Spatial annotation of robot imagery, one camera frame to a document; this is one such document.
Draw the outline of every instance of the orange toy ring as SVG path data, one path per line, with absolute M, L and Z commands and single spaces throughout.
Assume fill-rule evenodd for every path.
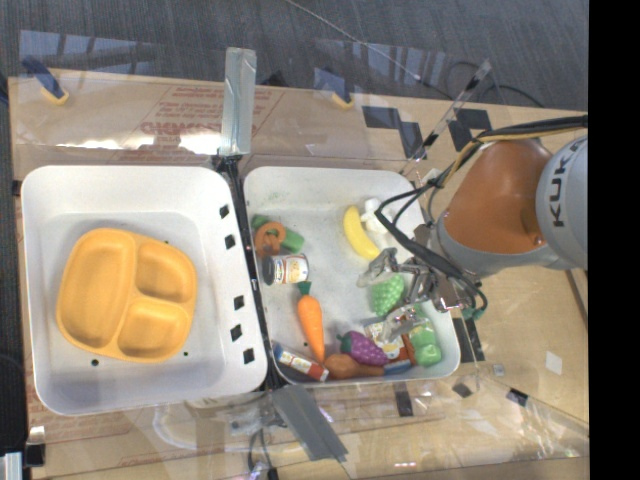
M 263 256 L 273 256 L 280 252 L 280 244 L 287 236 L 287 231 L 279 222 L 267 222 L 258 228 L 254 238 L 256 253 Z

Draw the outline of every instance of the yellow divided plate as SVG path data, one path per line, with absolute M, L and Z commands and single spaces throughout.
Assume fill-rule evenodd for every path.
M 160 362 L 186 341 L 196 292 L 195 267 L 179 249 L 130 231 L 94 229 L 69 255 L 56 321 L 82 349 Z

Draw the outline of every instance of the toy can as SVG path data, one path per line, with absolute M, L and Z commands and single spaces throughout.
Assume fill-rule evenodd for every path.
M 300 283 L 309 277 L 309 262 L 304 254 L 267 256 L 262 260 L 262 273 L 268 285 Z

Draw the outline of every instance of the toy food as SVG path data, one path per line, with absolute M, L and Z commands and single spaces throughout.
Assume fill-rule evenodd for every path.
M 373 312 L 379 317 L 385 316 L 402 298 L 404 279 L 400 274 L 394 274 L 386 281 L 371 285 L 371 300 Z
M 265 222 L 256 231 L 253 239 L 256 254 L 259 257 L 274 256 L 280 252 L 280 244 L 285 240 L 287 231 L 279 222 Z
M 191 329 L 196 269 L 179 249 L 122 229 L 98 228 L 74 245 L 56 322 L 95 354 L 153 363 L 174 355 Z
M 372 340 L 358 331 L 349 331 L 340 340 L 340 352 L 350 355 L 360 364 L 383 366 L 389 362 L 384 351 Z
M 312 379 L 320 382 L 327 380 L 329 370 L 297 352 L 285 349 L 280 343 L 273 344 L 273 355 L 279 363 L 304 373 Z
M 413 361 L 420 366 L 431 366 L 442 360 L 442 349 L 438 345 L 433 323 L 430 320 L 411 329 L 407 333 L 407 338 L 413 349 L 409 348 L 409 353 Z
M 267 222 L 273 222 L 273 219 L 270 219 L 265 215 L 254 215 L 251 219 L 251 227 L 253 229 L 258 229 Z M 304 237 L 290 228 L 285 227 L 284 230 L 286 235 L 280 245 L 288 251 L 291 251 L 293 254 L 299 253 L 302 250 L 302 245 L 304 244 Z
M 382 366 L 360 364 L 349 354 L 332 354 L 327 357 L 324 366 L 329 370 L 329 378 L 335 380 L 351 379 L 353 377 L 381 377 L 384 375 Z
M 318 299 L 309 295 L 311 283 L 303 281 L 298 283 L 298 288 L 302 297 L 298 300 L 298 318 L 302 324 L 302 330 L 309 348 L 313 353 L 316 361 L 324 362 L 324 327 L 322 324 L 322 308 Z
M 362 227 L 357 206 L 352 205 L 347 208 L 342 219 L 342 226 L 349 244 L 357 254 L 369 261 L 378 257 L 380 249 Z

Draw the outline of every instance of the clear plastic sheet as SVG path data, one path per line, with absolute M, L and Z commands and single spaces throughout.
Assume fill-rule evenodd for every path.
M 70 98 L 52 105 L 33 77 L 9 81 L 16 179 L 46 164 L 211 167 L 209 149 L 199 149 L 199 141 L 209 148 L 221 130 L 224 52 L 180 48 L 177 55 L 175 46 L 73 36 L 65 36 L 60 49 L 60 38 L 23 33 L 21 54 L 49 66 Z M 452 104 L 449 96 L 464 93 L 482 61 L 343 41 L 316 46 L 319 60 L 307 86 L 258 84 L 251 152 L 239 161 L 243 178 L 267 165 L 340 167 L 402 173 L 420 186 L 433 169 L 451 163 L 465 130 L 573 115 L 501 105 L 493 71 L 463 105 Z M 269 73 L 261 72 L 257 53 L 260 82 Z M 335 79 L 318 78 L 317 70 L 337 74 L 346 85 L 332 86 L 328 81 Z M 340 76 L 345 73 L 348 81 Z M 336 102 L 336 90 L 344 96 L 345 87 L 353 106 Z M 167 110 L 174 103 L 179 112 Z M 416 157 L 434 130 L 438 139 Z M 573 138 L 564 133 L 543 142 L 557 151 Z M 435 197 L 435 216 L 467 168 Z M 417 204 L 426 210 L 429 202 Z M 21 240 L 19 200 L 16 209 Z M 28 356 L 29 423 L 44 427 L 47 443 L 46 464 L 33 469 L 33 478 L 249 479 L 264 478 L 270 467 L 280 478 L 407 477 L 588 459 L 587 300 L 574 289 L 580 275 L 520 267 L 484 279 L 490 305 L 482 318 L 466 321 L 452 312 L 462 359 L 446 378 L 310 386 L 348 450 L 344 461 L 311 461 L 268 391 L 60 416 L 38 400 Z M 24 283 L 21 289 L 26 301 Z M 25 325 L 25 344 L 29 340 Z

